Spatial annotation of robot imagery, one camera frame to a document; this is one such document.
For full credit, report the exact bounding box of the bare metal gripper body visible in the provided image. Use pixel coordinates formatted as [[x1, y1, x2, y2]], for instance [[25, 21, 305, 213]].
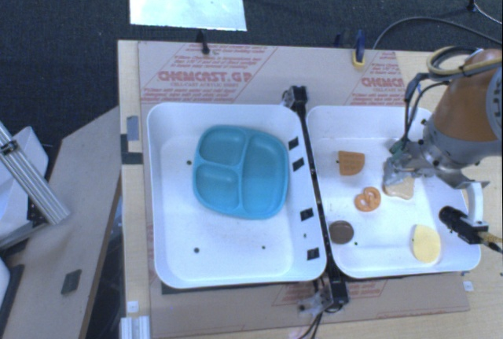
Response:
[[386, 140, 467, 178]]

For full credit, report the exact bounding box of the beige bread piece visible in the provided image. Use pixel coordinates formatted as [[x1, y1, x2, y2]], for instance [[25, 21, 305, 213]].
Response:
[[383, 176, 417, 201]]

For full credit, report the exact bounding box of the orange pretzel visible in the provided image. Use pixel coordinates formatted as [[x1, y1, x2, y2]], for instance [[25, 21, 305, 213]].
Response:
[[354, 186, 382, 213]]

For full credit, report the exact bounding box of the orange bread slice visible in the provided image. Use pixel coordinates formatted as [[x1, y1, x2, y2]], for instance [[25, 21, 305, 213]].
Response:
[[337, 150, 366, 177]]

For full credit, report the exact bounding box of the white plastic tray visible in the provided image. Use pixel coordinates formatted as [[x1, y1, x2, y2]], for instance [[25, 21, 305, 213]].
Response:
[[306, 105, 483, 280], [146, 101, 329, 289]]

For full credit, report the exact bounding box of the pale yellow oval slice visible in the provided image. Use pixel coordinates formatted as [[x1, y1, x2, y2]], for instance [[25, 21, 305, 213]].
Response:
[[409, 223, 442, 264]]

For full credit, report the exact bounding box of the brown round biscuit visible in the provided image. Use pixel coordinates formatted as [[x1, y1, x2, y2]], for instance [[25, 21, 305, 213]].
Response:
[[328, 219, 355, 245]]

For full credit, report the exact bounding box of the thin black rod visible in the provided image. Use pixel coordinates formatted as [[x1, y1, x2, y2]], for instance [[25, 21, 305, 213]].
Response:
[[292, 103, 340, 286]]

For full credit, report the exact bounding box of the blue divided plate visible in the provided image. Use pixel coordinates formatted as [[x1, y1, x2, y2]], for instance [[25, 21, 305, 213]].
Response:
[[192, 124, 291, 221]]

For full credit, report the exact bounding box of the brown cardboard board red print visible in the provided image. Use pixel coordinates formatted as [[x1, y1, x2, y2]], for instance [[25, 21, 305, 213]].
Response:
[[137, 40, 472, 339]]

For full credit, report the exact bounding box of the black cylinder on white bracket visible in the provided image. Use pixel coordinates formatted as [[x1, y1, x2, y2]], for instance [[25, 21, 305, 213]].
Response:
[[438, 180, 490, 246]]

